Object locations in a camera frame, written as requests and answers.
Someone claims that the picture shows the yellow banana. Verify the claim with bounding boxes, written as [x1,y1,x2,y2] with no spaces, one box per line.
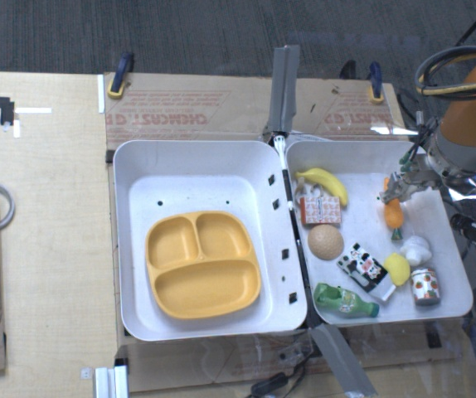
[294,167,349,207]

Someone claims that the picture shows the brown cardboard board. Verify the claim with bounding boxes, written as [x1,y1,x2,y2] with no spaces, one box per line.
[103,71,471,393]

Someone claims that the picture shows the orange and white carton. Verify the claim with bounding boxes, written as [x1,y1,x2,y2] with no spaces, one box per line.
[299,195,342,226]

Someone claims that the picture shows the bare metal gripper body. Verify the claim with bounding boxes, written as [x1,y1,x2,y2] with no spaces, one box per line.
[402,154,476,192]

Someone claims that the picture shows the black and white milk carton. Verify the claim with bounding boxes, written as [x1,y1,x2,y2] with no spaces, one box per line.
[336,242,397,304]

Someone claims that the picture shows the small white toy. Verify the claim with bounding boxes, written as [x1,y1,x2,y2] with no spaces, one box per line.
[295,180,325,199]

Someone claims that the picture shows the yellow divided plate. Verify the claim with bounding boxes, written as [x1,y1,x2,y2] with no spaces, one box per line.
[144,210,263,321]

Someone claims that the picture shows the yellow lemon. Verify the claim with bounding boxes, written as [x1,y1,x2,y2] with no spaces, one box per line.
[382,252,412,287]

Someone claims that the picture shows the white can with orange print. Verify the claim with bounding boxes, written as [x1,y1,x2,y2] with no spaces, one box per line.
[410,266,441,307]

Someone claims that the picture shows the white lumpy toy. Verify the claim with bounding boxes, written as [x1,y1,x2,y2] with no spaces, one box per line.
[399,235,434,268]

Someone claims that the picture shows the tan round bread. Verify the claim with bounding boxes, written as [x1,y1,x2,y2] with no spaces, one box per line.
[307,223,345,261]

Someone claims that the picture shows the green plastic bottle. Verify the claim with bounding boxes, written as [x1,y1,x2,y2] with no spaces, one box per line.
[313,282,381,320]

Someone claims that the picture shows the white plastic tray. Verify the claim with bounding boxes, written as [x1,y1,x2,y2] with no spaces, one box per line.
[112,139,308,342]
[284,139,474,328]

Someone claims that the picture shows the orange carrot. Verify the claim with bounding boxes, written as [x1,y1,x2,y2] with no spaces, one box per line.
[382,176,406,240]

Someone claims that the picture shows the thin black and white rod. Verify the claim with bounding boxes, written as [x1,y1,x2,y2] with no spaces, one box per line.
[273,135,310,306]

